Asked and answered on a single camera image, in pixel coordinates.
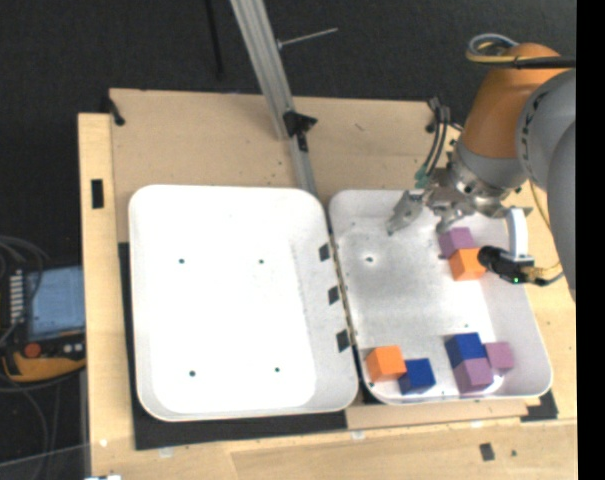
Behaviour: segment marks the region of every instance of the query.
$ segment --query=robotic arm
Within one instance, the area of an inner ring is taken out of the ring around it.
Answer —
[[[405,192],[387,229],[409,225],[427,205],[441,217],[438,233],[475,212],[510,219],[515,233],[514,213],[502,201],[530,180],[547,192],[550,229],[575,299],[575,59],[496,34],[473,38],[467,57],[492,69],[446,169],[434,169],[424,191]],[[520,259],[512,251],[487,247],[478,259],[512,282],[549,282],[536,274],[540,269],[530,257]]]

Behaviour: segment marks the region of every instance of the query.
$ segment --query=black clamp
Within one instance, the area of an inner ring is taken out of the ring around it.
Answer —
[[[284,125],[289,137],[295,136],[298,140],[298,148],[305,153],[309,152],[309,146],[306,142],[306,132],[318,122],[314,117],[298,114],[293,110],[289,110],[283,116]]]

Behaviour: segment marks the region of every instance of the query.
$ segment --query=black mat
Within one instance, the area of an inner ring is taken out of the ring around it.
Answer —
[[[129,361],[129,380],[135,431],[135,447],[138,450],[263,437],[291,436],[346,429],[344,411],[300,416],[276,416],[265,418],[225,419],[197,422],[169,423],[151,416],[140,404],[135,388],[135,361],[133,325],[131,319],[131,285],[129,244],[118,246],[122,298],[126,327],[126,347]]]

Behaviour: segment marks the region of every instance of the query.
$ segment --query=wooden table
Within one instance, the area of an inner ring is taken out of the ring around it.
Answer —
[[[540,399],[391,407],[357,399],[348,429],[286,438],[136,450],[117,244],[127,203],[149,183],[296,186],[288,146],[261,95],[113,89],[125,119],[78,116],[86,284],[91,470],[129,478],[577,477],[576,310],[566,282],[527,287],[554,370],[557,418],[521,420]],[[422,102],[295,98],[318,119],[309,132],[323,204],[349,188],[405,189],[431,144]],[[95,198],[101,188],[103,201]],[[533,206],[530,189],[508,204]],[[542,218],[528,218],[530,252],[557,260]],[[484,456],[489,450],[494,458]]]

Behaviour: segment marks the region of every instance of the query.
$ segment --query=orange block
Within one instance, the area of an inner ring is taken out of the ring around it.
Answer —
[[[479,279],[486,272],[486,268],[478,261],[479,247],[472,249],[458,249],[449,258],[451,274],[456,281]]]
[[[366,366],[373,382],[396,380],[406,373],[402,351],[397,345],[375,348],[366,356]]]

